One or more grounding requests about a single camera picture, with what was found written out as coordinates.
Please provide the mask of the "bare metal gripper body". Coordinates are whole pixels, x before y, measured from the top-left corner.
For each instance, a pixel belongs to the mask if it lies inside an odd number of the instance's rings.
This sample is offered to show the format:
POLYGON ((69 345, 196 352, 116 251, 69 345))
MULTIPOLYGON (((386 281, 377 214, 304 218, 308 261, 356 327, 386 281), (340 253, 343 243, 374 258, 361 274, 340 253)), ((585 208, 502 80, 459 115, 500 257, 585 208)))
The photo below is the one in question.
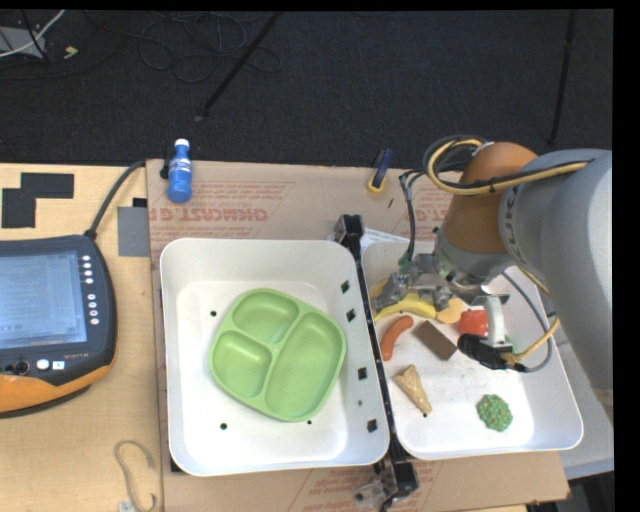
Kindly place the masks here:
POLYGON ((478 294, 483 278, 463 270, 445 255, 417 253, 403 268, 401 280, 413 291, 448 291, 462 296, 478 294))

